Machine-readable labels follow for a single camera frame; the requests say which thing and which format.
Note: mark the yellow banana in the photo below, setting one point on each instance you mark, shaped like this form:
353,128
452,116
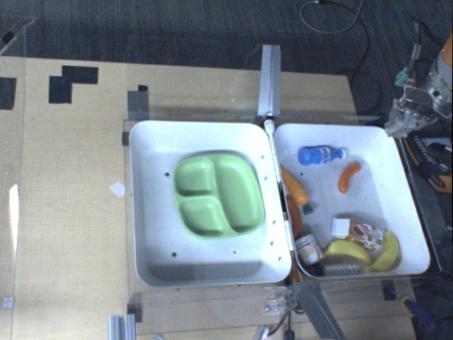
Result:
347,250
389,255

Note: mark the white cube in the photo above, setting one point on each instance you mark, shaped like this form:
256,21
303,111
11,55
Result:
340,227

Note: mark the orange toy carrot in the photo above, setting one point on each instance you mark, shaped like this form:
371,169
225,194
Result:
293,186

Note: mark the green divided plate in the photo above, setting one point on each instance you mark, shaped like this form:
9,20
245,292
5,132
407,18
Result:
233,190

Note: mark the blue plastic bottle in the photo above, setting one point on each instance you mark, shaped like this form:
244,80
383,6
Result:
315,155

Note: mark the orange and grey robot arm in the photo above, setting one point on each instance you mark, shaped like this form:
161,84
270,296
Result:
445,64

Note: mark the orange toy sausage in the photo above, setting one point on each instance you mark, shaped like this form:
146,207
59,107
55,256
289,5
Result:
346,180

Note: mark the white and orange can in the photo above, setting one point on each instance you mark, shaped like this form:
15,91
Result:
308,250

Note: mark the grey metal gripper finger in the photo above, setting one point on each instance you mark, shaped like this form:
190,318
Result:
421,118
393,126

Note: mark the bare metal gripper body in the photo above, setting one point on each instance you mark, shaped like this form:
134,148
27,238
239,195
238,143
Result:
421,97

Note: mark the white plastic tray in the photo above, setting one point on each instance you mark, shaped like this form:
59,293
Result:
155,190
385,197

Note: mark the orange and white packet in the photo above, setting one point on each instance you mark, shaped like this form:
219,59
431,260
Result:
366,236

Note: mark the orange oblong toy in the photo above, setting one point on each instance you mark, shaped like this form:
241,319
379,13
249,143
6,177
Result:
294,218

